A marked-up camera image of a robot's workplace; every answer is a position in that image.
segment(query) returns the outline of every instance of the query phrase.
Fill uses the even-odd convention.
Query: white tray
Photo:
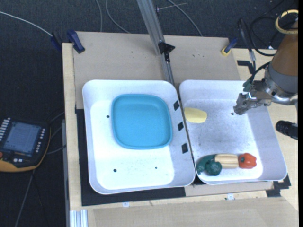
[[[236,115],[238,94],[243,81],[186,80],[179,92],[183,108],[207,112],[204,123],[186,121],[195,163],[203,156],[250,153],[257,157],[253,169],[223,169],[218,176],[198,175],[207,184],[278,181],[287,169],[266,107]]]
[[[176,89],[166,81],[92,80],[83,87],[89,182],[101,194],[186,186],[195,178]],[[122,94],[158,96],[169,108],[173,138],[158,149],[127,149],[114,138],[112,101]]]

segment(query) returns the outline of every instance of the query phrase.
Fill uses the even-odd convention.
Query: wooden table
[[[75,108],[83,108],[81,90],[91,79],[164,80],[160,59],[154,55],[148,35],[78,32],[86,51],[78,54],[72,44],[62,45],[66,117],[67,214],[71,226],[87,217],[89,227],[99,226],[298,226],[298,148],[297,141],[277,133],[292,186],[281,197],[269,198],[266,190],[273,182],[190,185],[186,197],[134,201],[94,206],[81,204],[80,166]],[[186,79],[246,80],[246,67],[236,60],[249,60],[244,49],[233,49],[224,57],[226,38],[165,36],[176,47],[170,54],[178,88]],[[256,54],[257,66],[270,60]],[[260,72],[256,79],[262,78]],[[272,104],[273,124],[279,120],[297,121],[295,107]]]

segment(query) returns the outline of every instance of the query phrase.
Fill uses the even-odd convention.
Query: black floor
[[[66,31],[125,33],[110,19],[106,1],[98,0],[0,0],[0,11],[32,22],[66,41]],[[236,47],[246,48],[237,22],[254,23],[253,41],[260,48],[277,48],[274,19],[283,11],[298,8],[298,0],[171,0],[181,5],[203,36],[239,37]],[[154,0],[163,8],[166,0]],[[112,19],[130,33],[145,34],[146,28],[135,0],[108,0]],[[200,36],[198,30],[176,8],[162,9],[159,20],[165,35]],[[0,117],[45,121],[63,111],[62,55],[50,36],[33,25],[0,13]],[[64,115],[56,118],[53,132]],[[62,146],[59,131],[52,138],[50,151]],[[19,227],[64,227],[65,203],[62,152],[49,154],[36,169],[18,222]],[[0,226],[13,227],[18,219],[32,172],[0,173]]]

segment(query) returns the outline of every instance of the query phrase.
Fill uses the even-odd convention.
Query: blue rounded square
[[[112,102],[112,126],[116,141],[125,148],[162,148],[172,140],[169,109],[157,96],[116,97]]]

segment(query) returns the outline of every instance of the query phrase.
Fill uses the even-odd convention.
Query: metal bar
[[[156,13],[156,8],[152,0],[137,0],[137,3],[144,19],[147,31],[151,37],[151,41],[153,43],[156,55],[161,56],[165,79],[174,85],[174,79],[172,76],[170,63],[165,60],[164,54],[161,55],[161,52],[159,50],[159,43],[165,42],[165,40]]]

